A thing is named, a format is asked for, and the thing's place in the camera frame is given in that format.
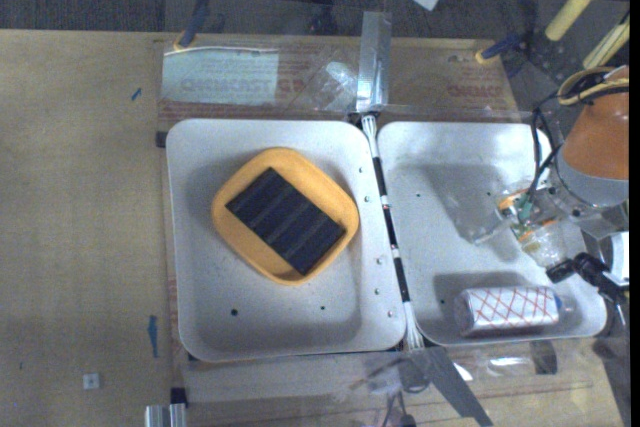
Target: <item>chair wheel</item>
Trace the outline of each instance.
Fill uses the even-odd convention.
[[[333,36],[338,33],[338,25],[333,17],[331,8],[323,7],[316,14],[307,27],[309,34],[314,36]]]

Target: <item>metal bracket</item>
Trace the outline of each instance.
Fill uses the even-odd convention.
[[[145,427],[187,427],[185,404],[147,406],[144,414]]]
[[[391,13],[365,11],[360,40],[356,111],[380,110],[389,101]]]

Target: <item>white tray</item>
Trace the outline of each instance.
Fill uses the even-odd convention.
[[[605,325],[596,289],[573,276],[552,285],[509,230],[476,246],[493,195],[533,178],[531,129],[522,124],[395,122],[378,135],[389,202],[419,328],[439,345],[593,336]],[[584,251],[580,230],[565,230],[570,255]],[[575,311],[529,336],[462,338],[453,298],[465,288],[549,285]]]
[[[279,285],[217,234],[216,191],[267,148],[299,151],[355,200],[360,228],[309,283]],[[333,121],[187,120],[167,137],[178,323],[203,361],[384,350],[405,332],[389,239],[365,136]]]

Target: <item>blue mark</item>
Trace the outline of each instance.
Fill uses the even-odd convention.
[[[151,347],[153,347],[153,357],[158,357],[158,317],[155,315],[149,315],[149,326],[147,327],[147,333],[149,333],[149,339],[151,340]]]

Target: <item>wooden surface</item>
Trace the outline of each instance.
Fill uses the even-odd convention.
[[[0,32],[2,425],[141,426],[146,405],[169,402],[164,153],[154,144],[163,38]],[[621,425],[585,343],[584,364],[560,384],[534,376],[474,390],[498,425]],[[102,386],[84,391],[91,372]],[[473,425],[435,402],[425,419]],[[190,427],[207,425],[196,413],[210,407],[196,405]],[[273,425],[354,425],[322,416]]]
[[[517,111],[516,99],[501,61],[493,59],[481,65],[475,58],[479,50],[493,44],[494,41],[486,39],[394,38],[390,52],[388,103],[428,115],[429,119],[441,120],[486,120],[491,113],[504,115]],[[195,46],[206,49],[199,53],[198,64],[190,58],[193,52],[173,52],[165,60],[167,79],[163,86],[166,91],[163,90],[159,102],[158,116],[167,128],[189,117],[299,119],[305,115],[325,115],[342,119],[341,109],[346,107],[346,102],[338,101],[341,107],[337,110],[332,111],[330,106],[341,96],[341,82],[349,83],[349,79],[355,80],[358,76],[360,38],[357,37],[203,34],[198,36]],[[243,54],[260,49],[275,54],[277,87],[271,98],[264,95],[263,105],[235,105],[233,95],[220,95],[220,92],[239,87],[249,89],[255,85],[251,76],[212,73],[221,67],[217,62],[208,64],[207,60],[221,49],[242,49]],[[229,62],[224,67],[242,70],[242,62],[233,62],[234,53],[226,53]],[[335,72],[328,71],[330,63],[339,64],[345,70],[339,78]],[[215,89],[217,94],[210,96],[212,103],[189,100],[188,91],[194,88],[194,83],[198,87],[206,85],[209,90]],[[228,99],[224,105],[219,100],[221,96]],[[380,123],[389,116],[390,113],[385,113]]]

